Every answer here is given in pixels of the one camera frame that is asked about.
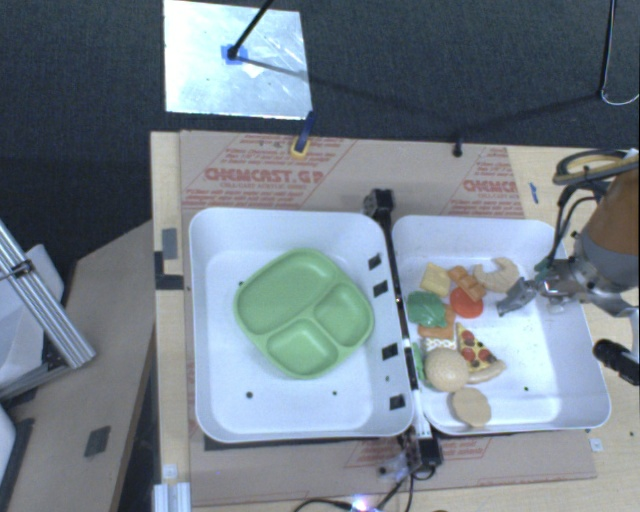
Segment black cylinder on white bracket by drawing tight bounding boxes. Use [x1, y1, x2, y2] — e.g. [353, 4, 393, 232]
[592, 338, 640, 387]

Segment brown cardboard board red print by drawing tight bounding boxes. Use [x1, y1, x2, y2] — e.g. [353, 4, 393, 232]
[178, 130, 599, 507]

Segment red toy tomato slice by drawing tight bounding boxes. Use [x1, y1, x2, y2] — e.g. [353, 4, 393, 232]
[449, 286, 486, 320]

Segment green divided plate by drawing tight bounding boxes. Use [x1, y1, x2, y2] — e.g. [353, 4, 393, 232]
[232, 247, 377, 381]

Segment beige toy bread bun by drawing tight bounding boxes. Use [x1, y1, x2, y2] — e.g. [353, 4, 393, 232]
[424, 346, 470, 393]

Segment thin black and white rod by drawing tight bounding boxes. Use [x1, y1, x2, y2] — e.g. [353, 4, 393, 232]
[378, 213, 427, 437]

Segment beige toy croissant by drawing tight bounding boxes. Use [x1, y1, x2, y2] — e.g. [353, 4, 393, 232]
[473, 256, 522, 294]

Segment orange toy biscuit bar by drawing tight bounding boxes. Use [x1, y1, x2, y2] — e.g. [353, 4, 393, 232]
[446, 265, 488, 302]

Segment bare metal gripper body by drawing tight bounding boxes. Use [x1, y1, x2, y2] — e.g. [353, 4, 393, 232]
[533, 259, 632, 318]

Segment toy pizza slice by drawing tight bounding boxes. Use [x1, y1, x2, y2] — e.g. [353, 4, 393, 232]
[454, 321, 508, 386]

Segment white patterned toy piece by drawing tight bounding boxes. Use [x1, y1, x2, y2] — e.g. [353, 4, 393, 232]
[421, 335, 458, 354]

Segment orange toy cracker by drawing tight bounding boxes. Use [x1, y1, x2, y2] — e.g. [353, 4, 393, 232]
[417, 303, 458, 342]

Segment green toy leaf strip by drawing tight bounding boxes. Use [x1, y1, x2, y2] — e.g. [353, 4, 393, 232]
[411, 341, 434, 390]

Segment green toy lettuce leaf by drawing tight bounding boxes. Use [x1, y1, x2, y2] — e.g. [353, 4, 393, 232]
[405, 290, 448, 329]

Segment white plastic tray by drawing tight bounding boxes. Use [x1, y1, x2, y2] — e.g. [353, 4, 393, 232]
[188, 206, 417, 445]
[390, 214, 613, 436]

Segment beige round toy biscuit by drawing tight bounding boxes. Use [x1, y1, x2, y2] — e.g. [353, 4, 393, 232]
[446, 386, 493, 428]

